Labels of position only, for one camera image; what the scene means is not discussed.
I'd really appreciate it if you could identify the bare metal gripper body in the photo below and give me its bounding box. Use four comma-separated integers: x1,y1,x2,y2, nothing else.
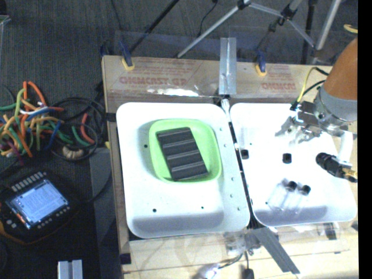
295,100,350,137

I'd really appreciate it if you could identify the brown cardboard board red print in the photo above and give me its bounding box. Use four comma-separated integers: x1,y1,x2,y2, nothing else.
101,55,359,279

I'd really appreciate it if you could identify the white plastic tray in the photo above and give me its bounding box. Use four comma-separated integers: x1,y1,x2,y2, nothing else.
116,102,251,239
229,102,359,228

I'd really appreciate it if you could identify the clear plastic bottle black cap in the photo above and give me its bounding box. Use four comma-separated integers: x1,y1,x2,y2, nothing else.
267,180,299,212
286,184,312,215

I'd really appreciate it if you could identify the dark grey ribbed block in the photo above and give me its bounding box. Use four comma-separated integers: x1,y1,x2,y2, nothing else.
156,126,210,182

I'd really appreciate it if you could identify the green plate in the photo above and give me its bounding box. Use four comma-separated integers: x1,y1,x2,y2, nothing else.
148,118,223,184

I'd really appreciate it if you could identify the black cylinder on white bracket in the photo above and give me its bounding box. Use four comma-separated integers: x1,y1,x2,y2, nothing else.
315,132,354,180

